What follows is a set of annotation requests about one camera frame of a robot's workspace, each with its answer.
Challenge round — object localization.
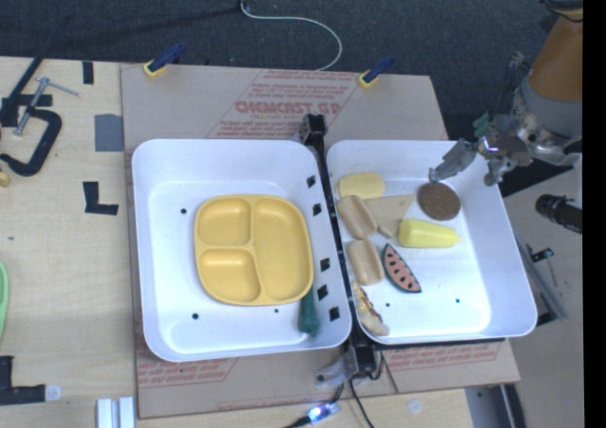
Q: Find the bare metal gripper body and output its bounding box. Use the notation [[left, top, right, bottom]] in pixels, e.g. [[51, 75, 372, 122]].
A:
[[476, 115, 584, 168]]

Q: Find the brown round biscuit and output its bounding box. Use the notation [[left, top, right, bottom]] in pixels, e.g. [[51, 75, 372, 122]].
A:
[[416, 181, 462, 222]]

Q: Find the yellow toy corn cob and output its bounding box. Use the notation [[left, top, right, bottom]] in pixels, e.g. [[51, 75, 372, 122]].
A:
[[397, 218, 463, 249]]

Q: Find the tan toy triangular slice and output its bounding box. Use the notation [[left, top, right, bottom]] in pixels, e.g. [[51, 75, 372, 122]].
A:
[[363, 193, 418, 240]]

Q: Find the pale yellow toy cheese block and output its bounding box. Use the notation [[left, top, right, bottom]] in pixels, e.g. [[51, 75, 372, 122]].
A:
[[337, 171, 386, 201]]

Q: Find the tan toy bread bun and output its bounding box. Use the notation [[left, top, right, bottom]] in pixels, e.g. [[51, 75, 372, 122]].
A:
[[345, 239, 386, 287], [336, 194, 380, 241]]

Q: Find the red toy watermelon slice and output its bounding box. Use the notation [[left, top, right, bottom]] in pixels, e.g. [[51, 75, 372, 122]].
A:
[[381, 242, 423, 295]]

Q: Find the white plastic tray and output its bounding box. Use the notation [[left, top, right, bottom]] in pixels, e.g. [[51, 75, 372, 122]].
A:
[[325, 139, 539, 346], [131, 137, 354, 364]]

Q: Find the thin black rod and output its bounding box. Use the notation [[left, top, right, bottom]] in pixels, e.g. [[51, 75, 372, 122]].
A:
[[312, 131, 364, 347]]

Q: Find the yellow divided plate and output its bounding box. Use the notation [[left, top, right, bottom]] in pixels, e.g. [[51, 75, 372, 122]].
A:
[[192, 193, 315, 308]]

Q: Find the dark green toy cucumber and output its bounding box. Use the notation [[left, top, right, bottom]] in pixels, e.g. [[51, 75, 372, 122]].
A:
[[296, 291, 321, 339]]

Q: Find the brown cardboard board, red print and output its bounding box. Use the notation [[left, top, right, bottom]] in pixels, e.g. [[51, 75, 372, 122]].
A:
[[119, 63, 522, 420]]

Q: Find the black cylinder on white bracket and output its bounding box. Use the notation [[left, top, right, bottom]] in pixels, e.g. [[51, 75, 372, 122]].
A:
[[535, 193, 584, 235]]

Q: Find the black block with thin wires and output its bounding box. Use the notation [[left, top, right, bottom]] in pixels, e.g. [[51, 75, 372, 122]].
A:
[[301, 113, 330, 147], [348, 339, 381, 376]]

